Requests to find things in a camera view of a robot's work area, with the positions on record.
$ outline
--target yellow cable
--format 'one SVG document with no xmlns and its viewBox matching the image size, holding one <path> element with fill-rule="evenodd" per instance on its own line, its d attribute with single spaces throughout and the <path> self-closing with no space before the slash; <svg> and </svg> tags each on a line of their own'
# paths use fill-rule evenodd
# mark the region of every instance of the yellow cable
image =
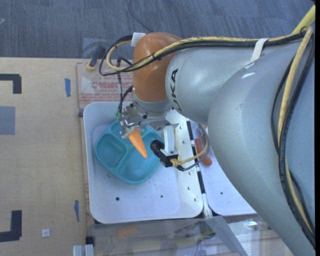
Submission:
<svg viewBox="0 0 320 256">
<path fill-rule="evenodd" d="M 278 40 L 282 40 L 288 37 L 291 37 L 293 34 L 289 34 L 289 35 L 284 35 L 284 36 L 280 36 L 280 37 L 274 37 L 274 38 L 269 38 L 268 41 L 269 42 L 274 42 L 274 41 L 278 41 Z M 142 60 L 141 62 L 137 63 L 137 64 L 133 64 L 132 66 L 130 66 L 127 71 L 132 71 L 135 68 L 139 68 L 144 66 L 145 64 L 147 64 L 148 62 L 152 61 L 153 59 L 155 59 L 156 57 L 158 57 L 159 55 L 163 54 L 164 52 L 171 50 L 174 47 L 177 46 L 181 46 L 183 44 L 187 44 L 187 43 L 195 43 L 195 42 L 256 42 L 259 39 L 257 38 L 234 38 L 234 37 L 224 37 L 224 36 L 200 36 L 200 37 L 191 37 L 191 38 L 187 38 L 187 39 L 182 39 L 180 41 L 174 42 L 164 48 L 162 48 L 161 50 L 155 52 L 152 56 L 149 56 L 147 58 L 145 58 L 144 60 Z M 111 54 L 119 47 L 125 44 L 130 43 L 131 40 L 128 41 L 123 41 L 120 42 L 118 44 L 116 44 L 114 47 L 112 47 L 110 49 L 110 51 L 108 52 L 107 56 L 106 56 L 106 62 L 107 65 L 114 71 L 122 71 L 123 69 L 125 69 L 125 67 L 117 67 L 112 65 L 111 63 Z"/>
<path fill-rule="evenodd" d="M 300 21 L 298 26 L 292 31 L 292 34 L 299 33 L 303 27 L 310 26 L 316 18 L 316 5 L 314 4 L 310 10 L 306 13 L 303 19 Z"/>
<path fill-rule="evenodd" d="M 278 122 L 278 143 L 280 143 L 280 135 L 281 135 L 281 131 L 283 128 L 286 112 L 288 109 L 288 102 L 289 102 L 290 94 L 292 91 L 295 75 L 296 75 L 301 57 L 305 52 L 305 49 L 308 45 L 308 42 L 311 38 L 312 33 L 313 33 L 312 27 L 309 26 L 309 28 L 307 29 L 298 49 L 296 51 L 296 54 L 293 58 L 293 61 L 292 61 L 291 67 L 290 67 L 290 71 L 289 71 L 289 74 L 288 74 L 288 77 L 287 77 L 287 80 L 285 83 L 284 92 L 283 92 L 282 101 L 281 101 L 281 107 L 280 107 L 279 122 Z M 312 229 L 309 225 L 308 219 L 306 217 L 305 211 L 303 209 L 303 206 L 301 205 L 301 202 L 299 201 L 299 198 L 296 194 L 294 185 L 292 183 L 292 178 L 290 175 L 287 160 L 285 160 L 285 173 L 288 178 L 289 192 L 292 196 L 293 202 L 296 205 L 298 212 L 301 215 L 303 221 L 307 225 L 310 232 L 313 234 Z"/>
<path fill-rule="evenodd" d="M 205 138 L 205 146 L 204 146 L 204 149 L 200 153 L 198 153 L 194 156 L 191 156 L 185 160 L 177 160 L 177 159 L 173 158 L 170 160 L 170 162 L 172 163 L 172 166 L 180 166 L 180 165 L 185 164 L 187 162 L 190 162 L 196 158 L 200 158 L 207 151 L 208 147 L 209 147 L 209 143 L 208 143 L 207 138 Z"/>
</svg>

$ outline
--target orange carrot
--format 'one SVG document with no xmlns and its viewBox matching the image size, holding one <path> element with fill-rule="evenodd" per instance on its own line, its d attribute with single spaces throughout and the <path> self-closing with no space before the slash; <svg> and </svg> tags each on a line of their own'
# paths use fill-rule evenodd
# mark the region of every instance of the orange carrot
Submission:
<svg viewBox="0 0 320 256">
<path fill-rule="evenodd" d="M 144 141 L 142 140 L 140 131 L 134 127 L 133 132 L 131 132 L 128 136 L 129 140 L 132 142 L 136 150 L 145 158 L 148 158 L 148 153 L 146 151 L 146 147 Z"/>
</svg>

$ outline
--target gray carpet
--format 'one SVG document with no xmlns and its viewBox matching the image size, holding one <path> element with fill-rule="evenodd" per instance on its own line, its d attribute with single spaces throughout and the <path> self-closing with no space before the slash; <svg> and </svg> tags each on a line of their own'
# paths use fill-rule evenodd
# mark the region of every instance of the gray carpet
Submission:
<svg viewBox="0 0 320 256">
<path fill-rule="evenodd" d="M 111 42 L 133 32 L 161 31 L 182 38 L 277 37 L 291 33 L 312 4 L 310 0 L 0 0 L 0 23 L 4 19 L 0 57 L 82 58 L 88 39 Z"/>
</svg>

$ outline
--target wooden board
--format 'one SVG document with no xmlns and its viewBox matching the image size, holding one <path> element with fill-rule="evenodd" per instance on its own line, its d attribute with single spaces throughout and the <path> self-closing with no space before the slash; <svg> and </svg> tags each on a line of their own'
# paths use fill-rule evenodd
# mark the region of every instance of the wooden board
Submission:
<svg viewBox="0 0 320 256">
<path fill-rule="evenodd" d="M 0 135 L 0 233 L 10 231 L 11 212 L 22 211 L 22 236 L 0 242 L 1 255 L 71 255 L 74 245 L 85 244 L 77 62 L 0 58 L 0 74 L 22 78 L 21 94 L 0 81 L 0 107 L 15 107 L 15 134 Z M 43 229 L 50 237 L 42 238 Z"/>
</svg>

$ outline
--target teal plate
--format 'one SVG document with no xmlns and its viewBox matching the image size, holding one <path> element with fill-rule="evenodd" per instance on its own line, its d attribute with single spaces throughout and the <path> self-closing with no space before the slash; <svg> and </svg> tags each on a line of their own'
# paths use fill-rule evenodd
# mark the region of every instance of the teal plate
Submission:
<svg viewBox="0 0 320 256">
<path fill-rule="evenodd" d="M 94 151 L 98 161 L 112 174 L 129 184 L 147 180 L 159 167 L 160 160 L 150 144 L 154 140 L 163 142 L 151 127 L 146 125 L 141 132 L 148 158 L 145 159 L 128 138 L 122 138 L 121 126 L 114 121 L 97 140 Z"/>
</svg>

